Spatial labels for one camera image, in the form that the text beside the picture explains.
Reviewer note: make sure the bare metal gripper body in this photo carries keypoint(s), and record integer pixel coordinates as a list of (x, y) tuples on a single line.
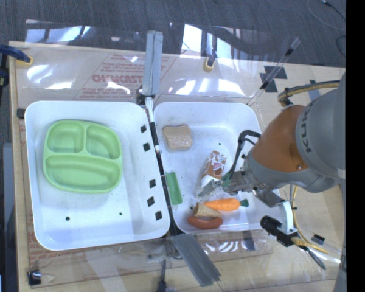
[(238, 182)]

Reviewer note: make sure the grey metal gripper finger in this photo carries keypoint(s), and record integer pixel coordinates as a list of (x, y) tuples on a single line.
[(211, 188)]

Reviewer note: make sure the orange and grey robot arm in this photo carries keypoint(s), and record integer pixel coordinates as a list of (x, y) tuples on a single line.
[(310, 138)]

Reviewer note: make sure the orange carrot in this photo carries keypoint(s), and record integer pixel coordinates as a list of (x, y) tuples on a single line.
[(223, 204)]

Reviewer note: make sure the tan ice cream cone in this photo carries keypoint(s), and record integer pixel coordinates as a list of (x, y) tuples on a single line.
[(205, 210)]

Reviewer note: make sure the brown and white packet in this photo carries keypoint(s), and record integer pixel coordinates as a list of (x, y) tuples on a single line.
[(214, 164)]

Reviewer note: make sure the red sausage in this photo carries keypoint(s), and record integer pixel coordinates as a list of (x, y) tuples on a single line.
[(204, 222)]

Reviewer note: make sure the green stick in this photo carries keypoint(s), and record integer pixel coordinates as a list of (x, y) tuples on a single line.
[(174, 189)]

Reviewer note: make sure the tan bread slice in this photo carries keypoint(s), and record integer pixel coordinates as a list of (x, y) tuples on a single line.
[(177, 137)]

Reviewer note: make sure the white plastic tray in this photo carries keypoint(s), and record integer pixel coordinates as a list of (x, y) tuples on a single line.
[(213, 123), (88, 221)]

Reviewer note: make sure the green divided plate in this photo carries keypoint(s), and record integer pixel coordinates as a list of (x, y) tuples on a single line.
[(82, 163)]

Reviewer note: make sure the brown cardboard board red print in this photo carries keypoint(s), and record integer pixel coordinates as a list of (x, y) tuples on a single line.
[(79, 71)]

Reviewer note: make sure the black cylinder on white bracket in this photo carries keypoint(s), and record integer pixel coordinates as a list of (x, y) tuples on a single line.
[(287, 216)]

